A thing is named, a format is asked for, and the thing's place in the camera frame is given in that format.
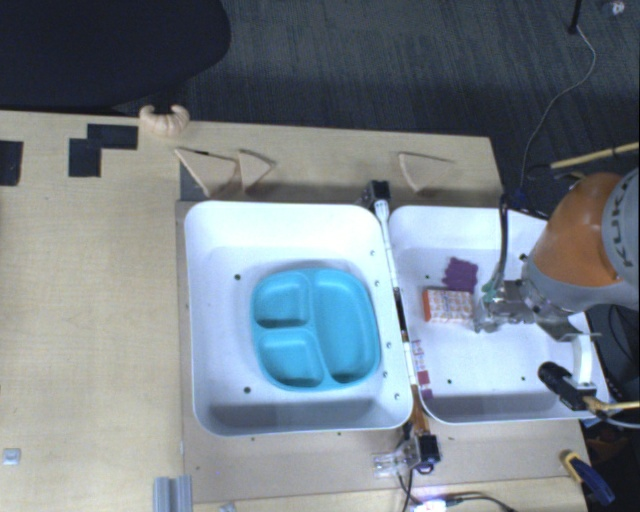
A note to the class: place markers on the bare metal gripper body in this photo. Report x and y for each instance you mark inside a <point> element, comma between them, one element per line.
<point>510,305</point>

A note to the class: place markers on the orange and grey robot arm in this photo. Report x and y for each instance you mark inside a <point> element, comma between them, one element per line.
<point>575,235</point>

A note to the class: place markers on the person's hand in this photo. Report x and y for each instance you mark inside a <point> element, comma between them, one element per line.
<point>164,122</point>

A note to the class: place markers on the purple grapes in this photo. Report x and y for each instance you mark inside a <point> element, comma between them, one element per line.
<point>461,274</point>

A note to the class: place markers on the orange and white carton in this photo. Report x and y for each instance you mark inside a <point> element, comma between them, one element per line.
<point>447,306</point>

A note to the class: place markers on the white plastic tray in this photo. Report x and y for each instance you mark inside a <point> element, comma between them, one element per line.
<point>225,310</point>
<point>480,370</point>

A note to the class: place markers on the thin black and white rod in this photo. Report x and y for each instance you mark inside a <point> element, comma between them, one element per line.
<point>395,280</point>

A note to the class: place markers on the blue divided plate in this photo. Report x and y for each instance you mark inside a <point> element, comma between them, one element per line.
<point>340,320</point>

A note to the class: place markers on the pale wooden stick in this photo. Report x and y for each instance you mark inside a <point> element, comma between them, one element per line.
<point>595,156</point>

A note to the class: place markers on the person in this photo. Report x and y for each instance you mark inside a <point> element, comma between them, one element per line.
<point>100,45</point>

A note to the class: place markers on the small white square block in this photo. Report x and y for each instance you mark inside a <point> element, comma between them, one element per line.
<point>11,456</point>

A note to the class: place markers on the pale wooden triangle bracket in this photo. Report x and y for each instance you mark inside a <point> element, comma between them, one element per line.
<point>207,170</point>
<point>252,169</point>
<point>417,172</point>

